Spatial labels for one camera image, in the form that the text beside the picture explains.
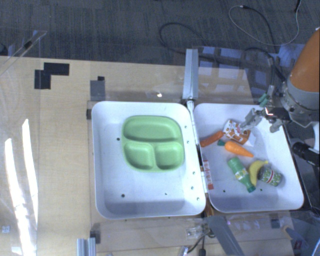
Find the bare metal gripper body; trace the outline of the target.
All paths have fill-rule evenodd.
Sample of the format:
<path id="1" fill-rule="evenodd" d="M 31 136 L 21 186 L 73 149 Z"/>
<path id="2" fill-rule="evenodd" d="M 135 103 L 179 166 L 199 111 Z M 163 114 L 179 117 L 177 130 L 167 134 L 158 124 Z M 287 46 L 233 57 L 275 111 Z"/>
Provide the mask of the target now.
<path id="1" fill-rule="evenodd" d="M 276 121 L 289 123 L 291 121 L 289 112 L 283 107 L 266 106 L 264 110 L 265 118 L 269 123 L 275 123 Z"/>

